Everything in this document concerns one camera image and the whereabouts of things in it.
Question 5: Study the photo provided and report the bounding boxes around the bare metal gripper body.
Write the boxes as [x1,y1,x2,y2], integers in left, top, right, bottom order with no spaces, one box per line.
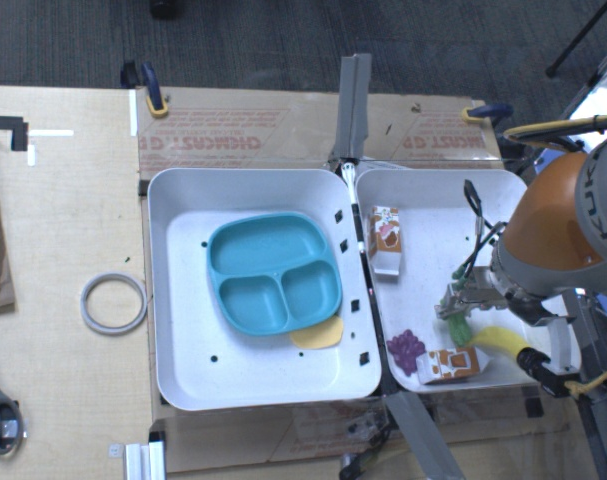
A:
[452,266,510,315]

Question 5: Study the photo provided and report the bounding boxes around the white plastic tray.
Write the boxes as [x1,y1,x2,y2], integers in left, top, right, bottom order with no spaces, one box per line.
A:
[354,167,583,395]
[146,167,384,412]

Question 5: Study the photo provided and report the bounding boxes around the green broccoli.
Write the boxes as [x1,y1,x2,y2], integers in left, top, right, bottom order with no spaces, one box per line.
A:
[444,312,473,348]

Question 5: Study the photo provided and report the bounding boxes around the yellow banana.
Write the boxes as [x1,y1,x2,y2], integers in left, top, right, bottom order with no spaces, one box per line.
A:
[469,324,533,363]

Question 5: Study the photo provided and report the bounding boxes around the orange and white small carton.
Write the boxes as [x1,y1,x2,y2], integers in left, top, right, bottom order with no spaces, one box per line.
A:
[415,345,491,386]

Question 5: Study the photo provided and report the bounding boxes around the purple grapes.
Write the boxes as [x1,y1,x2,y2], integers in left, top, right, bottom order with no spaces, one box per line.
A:
[385,328,428,377]

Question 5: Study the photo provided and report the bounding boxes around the orange and white tall carton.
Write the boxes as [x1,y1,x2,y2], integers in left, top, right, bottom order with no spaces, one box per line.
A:
[366,204,404,277]

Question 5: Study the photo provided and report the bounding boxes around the yellow round flat biscuit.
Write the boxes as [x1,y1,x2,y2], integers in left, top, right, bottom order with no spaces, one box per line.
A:
[289,313,345,351]

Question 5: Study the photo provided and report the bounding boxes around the blue divided plate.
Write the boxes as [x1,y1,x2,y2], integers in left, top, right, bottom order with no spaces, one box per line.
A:
[205,211,344,339]

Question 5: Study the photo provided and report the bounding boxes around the brown cardboard board red print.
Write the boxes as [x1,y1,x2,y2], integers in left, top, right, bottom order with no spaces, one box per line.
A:
[135,85,587,475]

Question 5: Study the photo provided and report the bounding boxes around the black slanted pole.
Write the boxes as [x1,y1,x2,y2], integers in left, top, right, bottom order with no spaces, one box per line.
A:
[544,0,607,79]

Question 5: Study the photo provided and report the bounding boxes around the black round object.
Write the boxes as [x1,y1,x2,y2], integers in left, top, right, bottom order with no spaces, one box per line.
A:
[148,0,178,20]

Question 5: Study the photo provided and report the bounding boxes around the black cylinder on white bracket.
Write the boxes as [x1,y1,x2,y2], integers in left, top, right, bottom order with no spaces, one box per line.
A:
[515,312,583,399]

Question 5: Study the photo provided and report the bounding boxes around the black block with thin wires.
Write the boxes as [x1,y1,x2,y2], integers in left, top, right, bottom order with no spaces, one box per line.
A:
[338,415,392,480]

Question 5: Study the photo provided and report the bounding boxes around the white tape ring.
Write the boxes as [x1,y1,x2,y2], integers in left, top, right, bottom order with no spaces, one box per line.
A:
[79,272,149,337]

